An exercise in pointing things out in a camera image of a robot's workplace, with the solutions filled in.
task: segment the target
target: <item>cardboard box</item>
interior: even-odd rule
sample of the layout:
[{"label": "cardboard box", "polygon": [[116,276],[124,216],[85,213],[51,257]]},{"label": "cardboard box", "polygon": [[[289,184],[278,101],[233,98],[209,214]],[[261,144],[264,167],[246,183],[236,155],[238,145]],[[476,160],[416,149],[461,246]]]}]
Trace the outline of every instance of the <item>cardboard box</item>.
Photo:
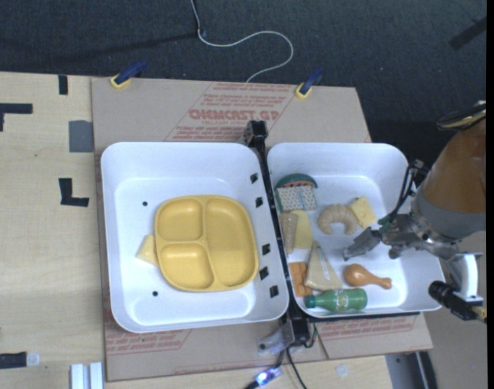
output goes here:
[{"label": "cardboard box", "polygon": [[[109,381],[271,365],[258,341],[278,321],[134,334],[109,309],[100,157],[121,141],[237,141],[250,120],[267,123],[268,148],[283,142],[370,142],[354,88],[314,88],[306,100],[292,85],[132,79],[121,90],[92,79],[92,112]],[[317,325],[318,341],[295,361],[409,352],[432,347],[422,314]]]}]

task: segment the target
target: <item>croissant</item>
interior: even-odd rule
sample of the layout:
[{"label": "croissant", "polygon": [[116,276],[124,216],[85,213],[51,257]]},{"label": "croissant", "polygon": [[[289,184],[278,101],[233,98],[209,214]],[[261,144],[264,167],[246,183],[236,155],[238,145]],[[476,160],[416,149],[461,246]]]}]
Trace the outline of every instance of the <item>croissant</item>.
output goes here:
[{"label": "croissant", "polygon": [[334,222],[344,224],[344,233],[352,235],[357,229],[357,219],[350,210],[342,204],[332,204],[321,212],[317,219],[317,224],[322,232],[331,235],[330,225]]}]

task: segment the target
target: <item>white container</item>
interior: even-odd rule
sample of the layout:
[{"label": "white container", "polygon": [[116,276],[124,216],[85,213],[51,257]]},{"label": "white container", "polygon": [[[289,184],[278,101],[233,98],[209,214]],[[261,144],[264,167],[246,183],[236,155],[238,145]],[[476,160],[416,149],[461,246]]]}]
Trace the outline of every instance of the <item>white container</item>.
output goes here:
[{"label": "white container", "polygon": [[[273,186],[291,173],[305,173],[317,181],[318,208],[307,213],[313,237],[340,279],[345,267],[360,263],[393,281],[390,290],[365,286],[368,305],[360,312],[332,314],[321,308],[308,309],[303,298],[296,297],[306,314],[329,319],[440,307],[428,295],[428,286],[444,279],[438,258],[427,251],[409,250],[393,260],[387,254],[389,247],[380,244],[345,262],[342,251],[362,228],[347,236],[343,226],[332,224],[332,235],[317,226],[324,207],[348,205],[362,195],[378,218],[389,213],[398,200],[407,167],[398,149],[377,143],[282,143],[269,150],[268,164]],[[297,249],[282,261],[262,171],[251,149],[237,143],[116,143],[104,151],[101,171],[110,301],[113,316],[123,328],[150,332],[222,326],[269,321],[286,312],[289,295],[283,264],[307,261],[309,250]],[[136,258],[144,237],[153,233],[157,207],[185,195],[223,195],[245,207],[262,275],[240,289],[192,293],[173,288],[158,267]],[[260,198],[263,205],[258,206]]]},{"label": "white container", "polygon": [[[116,143],[104,151],[101,172],[110,301],[123,328],[149,332],[221,326],[285,313],[287,285],[253,151],[234,143]],[[262,275],[239,289],[192,293],[173,288],[158,267],[136,258],[144,237],[153,233],[157,207],[185,195],[222,195],[245,207],[259,270],[265,268]]]},{"label": "white container", "polygon": [[[317,209],[307,214],[313,238],[339,279],[343,281],[343,271],[352,263],[363,265],[376,276],[392,279],[393,286],[389,290],[374,284],[364,286],[368,305],[360,312],[332,314],[321,308],[308,309],[303,297],[297,297],[304,312],[318,318],[339,318],[440,308],[439,303],[428,295],[428,286],[434,280],[444,280],[438,258],[425,250],[406,250],[402,257],[390,259],[389,247],[380,244],[367,254],[344,261],[343,250],[363,229],[348,236],[341,224],[332,224],[333,234],[327,235],[317,226],[317,218],[325,207],[337,203],[347,206],[360,196],[368,199],[377,219],[392,211],[407,168],[407,160],[397,148],[378,143],[282,143],[269,150],[268,165],[272,186],[292,173],[308,174],[317,182],[317,189],[314,189]],[[378,229],[378,223],[375,222],[372,228]],[[287,261],[306,262],[308,256],[309,250],[296,249],[287,256]]]}]

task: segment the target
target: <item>orange food item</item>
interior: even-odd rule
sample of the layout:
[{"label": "orange food item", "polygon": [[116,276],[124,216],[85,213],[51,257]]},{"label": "orange food item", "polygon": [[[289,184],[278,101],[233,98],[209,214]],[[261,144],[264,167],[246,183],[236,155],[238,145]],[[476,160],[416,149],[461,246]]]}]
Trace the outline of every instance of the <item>orange food item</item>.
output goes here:
[{"label": "orange food item", "polygon": [[296,297],[304,297],[305,295],[312,295],[313,291],[310,287],[304,285],[306,279],[307,266],[306,263],[289,263],[288,269],[290,271],[290,277],[292,278],[292,286],[294,287],[294,294]]}]

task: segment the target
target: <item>blue clamp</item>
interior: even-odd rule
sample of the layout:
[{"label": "blue clamp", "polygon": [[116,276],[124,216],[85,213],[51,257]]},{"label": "blue clamp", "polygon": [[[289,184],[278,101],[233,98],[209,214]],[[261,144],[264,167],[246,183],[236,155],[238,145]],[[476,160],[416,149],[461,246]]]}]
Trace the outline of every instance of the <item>blue clamp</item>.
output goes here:
[{"label": "blue clamp", "polygon": [[137,61],[124,69],[119,75],[113,76],[110,83],[116,89],[121,89],[130,83],[130,78],[141,75],[148,66],[146,61]]},{"label": "blue clamp", "polygon": [[304,100],[312,91],[312,86],[317,85],[322,79],[322,68],[315,70],[308,79],[306,79],[299,87],[296,88],[296,96],[300,100]]}]

